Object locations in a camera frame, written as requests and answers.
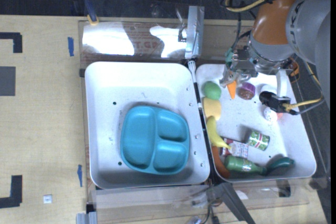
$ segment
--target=yellow banana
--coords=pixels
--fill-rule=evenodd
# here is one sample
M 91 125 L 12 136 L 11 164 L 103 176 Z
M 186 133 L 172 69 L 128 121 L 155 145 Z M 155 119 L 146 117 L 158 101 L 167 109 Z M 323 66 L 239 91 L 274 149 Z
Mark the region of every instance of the yellow banana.
M 208 131 L 210 142 L 217 147 L 225 147 L 228 150 L 231 150 L 231 146 L 226 144 L 224 140 L 217 133 L 217 124 L 214 116 L 210 116 L 206 122 L 206 128 Z

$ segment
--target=green bottle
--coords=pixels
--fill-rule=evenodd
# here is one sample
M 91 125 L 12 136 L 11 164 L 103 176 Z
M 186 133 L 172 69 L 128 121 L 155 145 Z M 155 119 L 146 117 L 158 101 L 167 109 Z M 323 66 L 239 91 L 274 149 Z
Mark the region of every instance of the green bottle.
M 265 167 L 258 166 L 247 159 L 232 156 L 232 155 L 228 155 L 225 157 L 224 166 L 229 171 L 236 171 L 236 172 L 250 173 L 250 174 L 256 173 L 259 175 L 267 174 L 267 169 Z

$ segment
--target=soda can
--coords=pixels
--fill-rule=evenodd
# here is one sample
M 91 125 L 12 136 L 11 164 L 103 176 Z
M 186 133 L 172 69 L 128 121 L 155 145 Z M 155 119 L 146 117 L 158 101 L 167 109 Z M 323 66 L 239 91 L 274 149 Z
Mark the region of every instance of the soda can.
M 264 135 L 258 131 L 252 130 L 246 141 L 246 144 L 264 151 L 268 146 L 269 139 L 270 137 L 268 135 Z

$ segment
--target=wooden surface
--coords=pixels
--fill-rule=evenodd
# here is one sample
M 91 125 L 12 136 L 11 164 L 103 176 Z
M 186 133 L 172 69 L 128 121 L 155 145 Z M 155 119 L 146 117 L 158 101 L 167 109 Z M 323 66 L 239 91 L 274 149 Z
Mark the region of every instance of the wooden surface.
M 0 66 L 16 67 L 16 95 L 0 97 L 0 198 L 8 197 L 10 177 L 23 176 L 23 202 L 0 209 L 0 223 L 76 223 L 87 201 L 85 130 L 79 31 L 82 17 L 0 16 L 1 32 L 20 32 L 23 53 L 14 54 L 10 40 L 0 40 Z M 205 23 L 204 37 L 213 50 L 231 44 L 235 22 Z M 68 37 L 75 42 L 74 56 Z M 82 166 L 83 186 L 77 175 Z M 315 191 L 303 188 L 301 205 L 252 209 L 257 223 L 326 223 Z M 44 204 L 43 196 L 52 195 Z M 221 223 L 237 221 L 222 208 Z M 190 217 L 160 220 L 186 223 Z M 137 223 L 158 223 L 157 220 Z

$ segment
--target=blue divided tray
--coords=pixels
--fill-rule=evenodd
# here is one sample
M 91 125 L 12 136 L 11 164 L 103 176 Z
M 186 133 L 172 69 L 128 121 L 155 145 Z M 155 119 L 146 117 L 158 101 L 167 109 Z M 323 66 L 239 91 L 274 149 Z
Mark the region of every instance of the blue divided tray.
M 135 106 L 125 116 L 120 151 L 132 169 L 157 175 L 173 175 L 186 165 L 189 128 L 180 115 L 153 106 Z

